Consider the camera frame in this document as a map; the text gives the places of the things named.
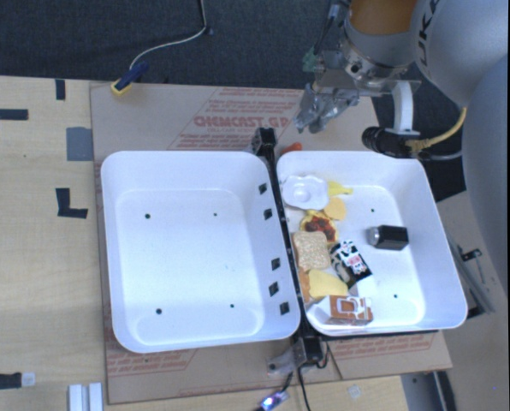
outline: blue connector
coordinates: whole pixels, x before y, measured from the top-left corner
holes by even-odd
[[[132,87],[132,82],[135,82],[140,76],[145,74],[148,69],[149,64],[145,61],[135,64],[119,80],[111,84],[110,90],[116,96],[121,96],[125,92],[129,91]]]

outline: yellow toy cheese wedge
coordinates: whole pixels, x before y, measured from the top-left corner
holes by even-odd
[[[320,300],[328,295],[347,295],[348,286],[340,280],[325,271],[310,270],[308,272],[310,281],[310,297]]]
[[[345,188],[339,182],[327,182],[327,195],[335,196],[340,194],[352,194],[352,188]]]
[[[347,216],[347,207],[341,198],[332,196],[329,198],[329,203],[323,208],[323,213],[331,219],[342,221]]]

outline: tray with toy food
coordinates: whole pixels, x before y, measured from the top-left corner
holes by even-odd
[[[301,319],[344,337],[466,317],[414,160],[125,151],[101,182],[112,327],[133,352],[283,339]]]
[[[306,317],[330,337],[454,328],[466,298],[421,164],[374,152],[277,163]]]

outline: cardboard sheet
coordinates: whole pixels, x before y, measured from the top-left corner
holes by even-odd
[[[306,150],[365,149],[361,134],[377,125],[371,100],[346,110],[326,131],[299,134],[292,124],[302,91],[210,86],[136,84],[121,98],[110,84],[92,84],[91,109],[98,236],[102,276],[105,353],[110,404],[179,396],[274,388],[284,379],[267,374],[266,361],[283,353],[289,340],[133,354],[115,339],[105,252],[100,168],[124,150],[245,150],[255,130],[276,130],[276,151],[294,142]],[[329,344],[333,363],[310,370],[307,383],[369,378],[451,367],[441,332],[400,337],[363,337]]]

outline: wooden table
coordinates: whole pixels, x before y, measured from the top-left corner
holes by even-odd
[[[0,373],[34,372],[36,384],[0,390],[0,409],[67,409],[70,384],[105,384],[104,330],[93,161],[70,162],[66,129],[91,128],[89,81],[0,76]],[[58,217],[56,188],[87,218]],[[349,393],[357,385],[361,395]],[[279,409],[305,409],[299,387]],[[255,409],[271,391],[196,396],[120,410]],[[407,410],[399,376],[307,386],[311,408]]]

